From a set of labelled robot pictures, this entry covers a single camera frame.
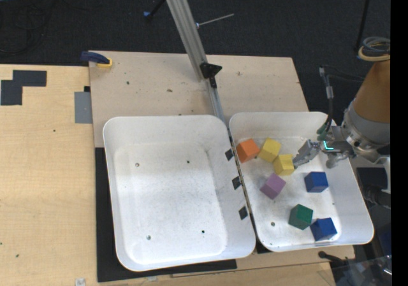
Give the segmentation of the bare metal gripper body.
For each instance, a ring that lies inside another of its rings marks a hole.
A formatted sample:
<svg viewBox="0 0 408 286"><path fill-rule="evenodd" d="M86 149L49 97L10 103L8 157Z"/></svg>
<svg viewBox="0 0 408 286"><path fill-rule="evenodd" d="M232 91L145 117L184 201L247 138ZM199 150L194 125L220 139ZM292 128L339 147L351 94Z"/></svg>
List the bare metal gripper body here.
<svg viewBox="0 0 408 286"><path fill-rule="evenodd" d="M372 142L354 128L327 125L317 131L317 140L324 154L349 152L348 159L362 157L372 164L384 164L390 158L390 145Z"/></svg>

